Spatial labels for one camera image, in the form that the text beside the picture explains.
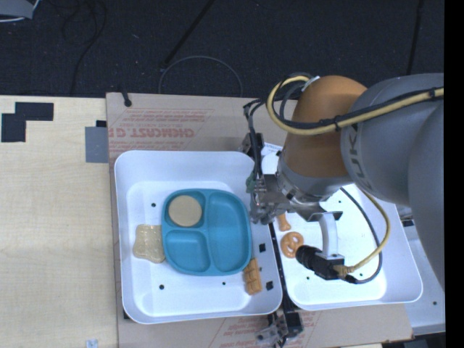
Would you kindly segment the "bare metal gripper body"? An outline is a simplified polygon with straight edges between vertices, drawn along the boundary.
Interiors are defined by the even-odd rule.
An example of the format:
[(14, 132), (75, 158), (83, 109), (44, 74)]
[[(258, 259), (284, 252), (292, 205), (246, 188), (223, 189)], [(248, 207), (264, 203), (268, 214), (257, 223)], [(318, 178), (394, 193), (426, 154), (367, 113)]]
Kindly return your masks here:
[(264, 174), (256, 179), (252, 189), (252, 208), (261, 213), (274, 211), (275, 218), (285, 212), (297, 213), (303, 219), (315, 219), (320, 214), (320, 199), (299, 190), (286, 178)]

